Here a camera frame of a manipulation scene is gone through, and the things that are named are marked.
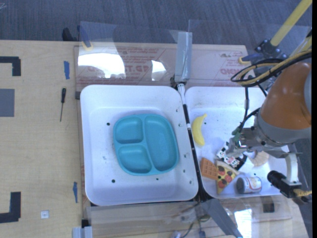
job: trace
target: gray square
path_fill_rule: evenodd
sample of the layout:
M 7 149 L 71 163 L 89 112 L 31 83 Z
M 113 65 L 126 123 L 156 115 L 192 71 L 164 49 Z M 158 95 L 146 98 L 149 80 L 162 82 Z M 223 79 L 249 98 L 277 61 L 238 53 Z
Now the gray square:
M 14 117 L 14 89 L 0 89 L 0 117 Z

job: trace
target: white plastic tray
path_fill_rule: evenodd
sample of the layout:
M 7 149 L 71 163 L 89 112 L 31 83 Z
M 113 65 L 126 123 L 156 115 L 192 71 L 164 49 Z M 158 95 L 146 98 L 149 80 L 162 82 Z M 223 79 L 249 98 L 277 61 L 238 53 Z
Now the white plastic tray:
M 180 95 L 166 86 L 89 85 L 80 95 L 85 190 L 100 206 L 186 201 L 198 181 Z M 128 115 L 157 114 L 171 123 L 179 149 L 176 167 L 164 174 L 134 176 L 119 165 L 113 145 L 115 122 Z
M 226 141 L 232 137 L 232 131 L 240 124 L 244 116 L 245 90 L 243 87 L 191 87 L 185 93 L 190 122 L 207 114 L 202 125 L 202 133 L 205 139 L 203 147 L 195 144 L 198 161 L 205 157 L 212 162 L 216 159 L 216 152 L 221 149 Z M 259 108 L 264 101 L 264 94 L 259 88 L 249 88 L 250 108 L 252 112 Z M 250 118 L 245 127 L 253 125 L 254 118 Z M 285 159 L 277 159 L 272 156 L 266 164 L 252 168 L 251 172 L 241 173 L 229 184 L 221 194 L 217 194 L 216 181 L 203 177 L 205 191 L 215 198 L 241 198 L 259 195 L 280 194 L 279 190 L 272 186 L 266 176 L 271 170 L 286 174 Z M 262 190 L 259 193 L 239 194 L 235 182 L 238 177 L 258 176 L 262 180 Z

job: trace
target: screwdriver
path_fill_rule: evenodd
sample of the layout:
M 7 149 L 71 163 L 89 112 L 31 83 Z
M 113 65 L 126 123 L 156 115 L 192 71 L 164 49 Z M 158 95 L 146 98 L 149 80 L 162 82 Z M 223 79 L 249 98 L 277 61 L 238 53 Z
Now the screwdriver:
M 61 115 L 63 114 L 63 104 L 65 102 L 65 96 L 66 96 L 66 88 L 63 88 L 61 91 L 61 111 L 60 111 L 60 120 L 61 121 Z

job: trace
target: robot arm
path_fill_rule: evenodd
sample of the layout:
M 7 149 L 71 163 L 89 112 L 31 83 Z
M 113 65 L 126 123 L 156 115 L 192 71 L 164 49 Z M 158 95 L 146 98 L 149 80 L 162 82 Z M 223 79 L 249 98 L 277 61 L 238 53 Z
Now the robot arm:
M 283 146 L 310 138 L 312 129 L 312 68 L 297 62 L 277 77 L 256 114 L 254 126 L 243 128 L 230 138 L 226 155 L 239 156 L 245 151 L 265 151 L 285 158 L 287 176 L 271 171 L 267 178 L 281 193 L 295 197 L 300 188 L 296 153 L 285 153 Z

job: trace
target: can label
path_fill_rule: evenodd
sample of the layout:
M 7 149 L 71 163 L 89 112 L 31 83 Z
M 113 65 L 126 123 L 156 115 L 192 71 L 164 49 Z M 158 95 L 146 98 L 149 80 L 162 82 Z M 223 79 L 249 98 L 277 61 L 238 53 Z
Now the can label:
M 240 177 L 236 186 L 240 194 L 257 193 L 262 189 L 262 181 L 259 177 Z

